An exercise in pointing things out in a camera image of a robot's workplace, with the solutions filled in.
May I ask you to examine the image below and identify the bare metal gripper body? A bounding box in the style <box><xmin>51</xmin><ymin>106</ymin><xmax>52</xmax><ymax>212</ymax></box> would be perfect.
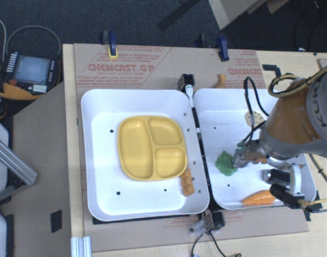
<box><xmin>243</xmin><ymin>141</ymin><xmax>290</xmax><ymax>170</ymax></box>

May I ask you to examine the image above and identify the green toy lettuce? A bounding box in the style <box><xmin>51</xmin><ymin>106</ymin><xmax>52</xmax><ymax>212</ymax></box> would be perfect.
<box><xmin>215</xmin><ymin>150</ymin><xmax>239</xmax><ymax>177</ymax></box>

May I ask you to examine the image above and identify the black and silver can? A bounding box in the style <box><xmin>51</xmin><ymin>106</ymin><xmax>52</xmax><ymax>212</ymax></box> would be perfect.
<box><xmin>262</xmin><ymin>169</ymin><xmax>291</xmax><ymax>185</ymax></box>

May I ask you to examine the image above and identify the beige dotted biscuit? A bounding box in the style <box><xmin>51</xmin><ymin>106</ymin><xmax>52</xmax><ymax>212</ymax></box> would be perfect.
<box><xmin>244</xmin><ymin>111</ymin><xmax>265</xmax><ymax>127</ymax></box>

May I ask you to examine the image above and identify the orange carrot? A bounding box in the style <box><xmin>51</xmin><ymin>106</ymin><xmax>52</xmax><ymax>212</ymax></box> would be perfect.
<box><xmin>242</xmin><ymin>190</ymin><xmax>277</xmax><ymax>206</ymax></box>

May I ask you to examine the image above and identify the white plastic tray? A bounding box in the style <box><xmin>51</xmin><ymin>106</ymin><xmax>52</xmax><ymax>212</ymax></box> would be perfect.
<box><xmin>80</xmin><ymin>88</ymin><xmax>211</xmax><ymax>222</ymax></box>
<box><xmin>192</xmin><ymin>87</ymin><xmax>318</xmax><ymax>211</ymax></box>

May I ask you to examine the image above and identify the thin black and white rod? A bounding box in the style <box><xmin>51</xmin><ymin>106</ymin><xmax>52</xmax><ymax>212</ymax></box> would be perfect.
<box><xmin>185</xmin><ymin>84</ymin><xmax>215</xmax><ymax>211</ymax></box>

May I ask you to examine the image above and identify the orange waffle biscuit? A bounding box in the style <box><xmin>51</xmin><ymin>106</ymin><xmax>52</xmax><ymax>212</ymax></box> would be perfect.
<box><xmin>179</xmin><ymin>168</ymin><xmax>195</xmax><ymax>197</ymax></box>

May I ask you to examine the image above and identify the tan toy drumstick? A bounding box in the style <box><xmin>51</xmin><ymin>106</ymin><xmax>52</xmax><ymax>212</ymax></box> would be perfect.
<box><xmin>215</xmin><ymin>73</ymin><xmax>228</xmax><ymax>89</ymax></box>

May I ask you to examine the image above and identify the yellow divided plate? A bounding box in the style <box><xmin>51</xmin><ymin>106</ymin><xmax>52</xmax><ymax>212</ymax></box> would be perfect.
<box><xmin>117</xmin><ymin>115</ymin><xmax>188</xmax><ymax>182</ymax></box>

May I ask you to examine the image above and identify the brown cardboard board red print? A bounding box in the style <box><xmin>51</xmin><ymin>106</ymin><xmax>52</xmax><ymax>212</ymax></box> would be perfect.
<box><xmin>73</xmin><ymin>43</ymin><xmax>310</xmax><ymax>253</ymax></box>

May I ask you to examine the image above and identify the black cylinder on white bracket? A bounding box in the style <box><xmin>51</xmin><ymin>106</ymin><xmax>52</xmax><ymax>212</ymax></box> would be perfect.
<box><xmin>269</xmin><ymin>164</ymin><xmax>306</xmax><ymax>209</ymax></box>

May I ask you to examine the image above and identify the black block with thin wires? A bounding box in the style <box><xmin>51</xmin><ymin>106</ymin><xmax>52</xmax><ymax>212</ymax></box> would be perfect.
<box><xmin>188</xmin><ymin>210</ymin><xmax>226</xmax><ymax>237</ymax></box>
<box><xmin>177</xmin><ymin>73</ymin><xmax>195</xmax><ymax>91</ymax></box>

